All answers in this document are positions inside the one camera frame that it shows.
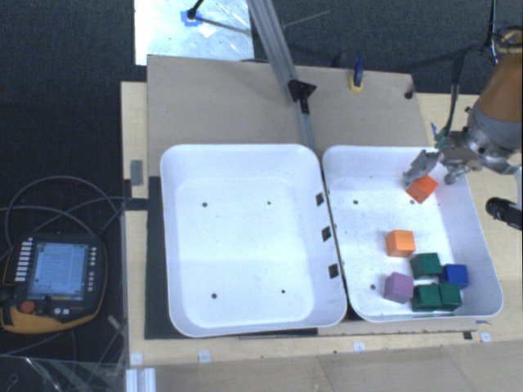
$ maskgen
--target black cable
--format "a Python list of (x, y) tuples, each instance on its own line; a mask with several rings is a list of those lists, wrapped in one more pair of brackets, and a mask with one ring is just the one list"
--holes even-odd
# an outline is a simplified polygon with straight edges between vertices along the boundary
[(11, 208), (12, 210), (16, 211), (44, 211), (44, 212), (53, 212), (58, 215), (65, 216), (66, 218), (71, 219), (72, 221), (76, 222), (78, 225), (80, 225), (82, 228), (84, 228), (90, 235), (94, 235), (94, 231), (89, 228), (85, 223), (83, 223), (79, 218), (77, 218), (75, 215), (71, 215), (70, 213), (66, 211), (62, 211), (61, 209), (56, 209), (55, 207), (48, 207), (48, 206), (37, 206), (37, 205), (23, 205), (23, 206), (14, 206)]
[(110, 200), (110, 197), (102, 190), (100, 189), (98, 186), (94, 185), (93, 183), (87, 181), (87, 180), (84, 180), (82, 178), (79, 178), (79, 177), (74, 177), (74, 176), (50, 176), (50, 177), (44, 177), (42, 179), (39, 179), (39, 180), (36, 180), (36, 181), (33, 181), (32, 183), (29, 183), (28, 185), (26, 185), (24, 188), (22, 188), (16, 195), (15, 197), (9, 202), (9, 206), (7, 207), (7, 210), (6, 210), (6, 216), (5, 216), (5, 220), (4, 220), (4, 234), (6, 236), (6, 240), (7, 240), (7, 245), (9, 246), (9, 248), (12, 248), (13, 244), (11, 242), (11, 236), (9, 235), (9, 217), (11, 216), (11, 210), (12, 208), (14, 207), (15, 203), (16, 203), (16, 200), (18, 200), (18, 198), (27, 190), (29, 190), (30, 188), (34, 187), (35, 185), (39, 185), (43, 182), (46, 182), (46, 181), (52, 181), (52, 180), (70, 180), (70, 181), (75, 181), (77, 183), (82, 183), (83, 185), (86, 185), (87, 187), (90, 187), (91, 189), (95, 190), (96, 192), (98, 192), (99, 194), (101, 194), (106, 200), (107, 202), (109, 203), (109, 205), (111, 206), (111, 208), (113, 209), (114, 212), (117, 211), (117, 208), (115, 205), (113, 205), (113, 203), (111, 202)]
[(478, 46), (476, 44), (469, 45), (459, 50), (454, 57), (451, 69), (451, 86), (450, 86), (450, 111), (449, 118), (443, 129), (436, 136), (437, 144), (436, 146), (440, 148), (441, 145), (445, 143), (446, 137), (450, 133), (450, 128), (452, 127), (452, 121), (454, 120), (454, 111), (456, 109), (456, 102), (458, 101), (459, 94), (459, 78), (461, 77), (461, 72), (463, 71), (463, 65), (465, 64), (465, 57), (471, 51), (477, 50)]
[[(111, 200), (125, 200), (124, 197), (122, 196), (110, 196), (110, 199)], [(105, 198), (98, 198), (98, 199), (93, 199), (93, 200), (89, 200), (87, 202), (84, 202), (84, 203), (80, 203), (79, 205), (75, 206), (75, 207), (71, 207), (70, 209), (68, 209), (66, 212), (68, 213), (71, 213), (71, 212), (74, 212), (74, 211), (77, 211), (78, 209), (81, 209), (85, 206), (90, 206), (94, 203), (99, 203), (99, 202), (104, 202), (105, 201)], [(54, 218), (51, 218), (50, 220), (46, 220), (43, 224), (37, 226), (35, 229), (33, 229), (33, 231), (39, 231), (41, 230), (42, 228), (45, 228), (46, 226), (48, 226), (49, 224), (51, 224), (52, 222), (56, 221), (60, 219), (60, 216), (55, 216)]]
[(53, 341), (55, 338), (61, 336), (62, 334), (63, 334), (63, 332), (58, 332), (57, 334), (49, 336), (48, 338), (44, 338), (43, 340), (41, 340), (41, 341), (39, 341), (37, 343), (34, 343), (32, 345), (27, 345), (26, 347), (21, 347), (21, 348), (16, 349), (16, 350), (8, 351), (7, 353), (2, 353), (2, 355), (4, 355), (4, 356), (11, 356), (13, 354), (21, 353), (22, 351), (33, 349), (34, 347), (39, 347), (40, 345), (44, 345), (44, 344), (48, 343), (49, 341)]
[(110, 218), (109, 220), (105, 223), (104, 227), (101, 229), (101, 232), (100, 234), (103, 235), (105, 234), (105, 231), (110, 227), (110, 225), (113, 223), (113, 221), (123, 212), (123, 210), (125, 209), (125, 207), (121, 207), (119, 208)]

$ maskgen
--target blue tape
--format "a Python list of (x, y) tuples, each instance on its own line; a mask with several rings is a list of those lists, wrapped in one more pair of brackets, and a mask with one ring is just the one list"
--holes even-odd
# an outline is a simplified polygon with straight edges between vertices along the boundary
[(196, 17), (191, 20), (187, 16), (187, 10), (180, 12), (181, 21), (185, 26), (188, 26), (189, 28), (201, 25), (203, 21), (201, 21), (199, 18), (201, 18), (201, 13), (199, 11), (196, 12)]

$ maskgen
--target aluminum rod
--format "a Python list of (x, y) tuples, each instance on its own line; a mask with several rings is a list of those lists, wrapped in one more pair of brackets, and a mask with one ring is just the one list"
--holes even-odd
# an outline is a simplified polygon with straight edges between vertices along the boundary
[[(297, 79), (297, 73), (274, 4), (272, 0), (246, 1), (279, 86), (288, 99), (292, 100), (288, 82)], [(299, 101), (295, 104), (302, 143), (315, 151), (311, 119), (308, 114), (302, 113)]]

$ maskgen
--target black bracket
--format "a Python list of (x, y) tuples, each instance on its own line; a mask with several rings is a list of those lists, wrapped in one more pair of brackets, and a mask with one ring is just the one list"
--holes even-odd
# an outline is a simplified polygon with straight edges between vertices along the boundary
[(307, 99), (316, 90), (314, 84), (308, 84), (306, 82), (300, 82), (296, 79), (292, 79), (287, 83), (288, 90), (291, 92), (293, 101), (300, 101), (300, 108), (302, 108), (303, 114), (309, 114), (309, 104)]

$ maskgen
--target wooden block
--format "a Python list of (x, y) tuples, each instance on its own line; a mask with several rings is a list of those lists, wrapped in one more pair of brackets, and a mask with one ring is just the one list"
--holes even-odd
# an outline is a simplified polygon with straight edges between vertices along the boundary
[(389, 301), (404, 304), (412, 299), (413, 290), (414, 279), (412, 276), (394, 272), (385, 281), (383, 297)]
[(438, 288), (440, 289), (441, 308), (443, 310), (454, 311), (463, 304), (457, 284), (440, 283)]
[(387, 255), (390, 257), (408, 257), (416, 249), (412, 231), (394, 229), (387, 235)]
[(457, 284), (460, 289), (468, 286), (467, 267), (465, 265), (444, 265), (440, 282)]
[(413, 311), (433, 311), (441, 308), (440, 289), (435, 284), (422, 284), (414, 288), (411, 300)]
[(418, 203), (425, 202), (431, 193), (438, 187), (437, 181), (435, 181), (428, 174), (423, 176), (421, 179), (415, 180), (407, 189), (407, 193)]
[(414, 278), (432, 278), (443, 272), (440, 258), (435, 252), (417, 254), (410, 260), (410, 267)]

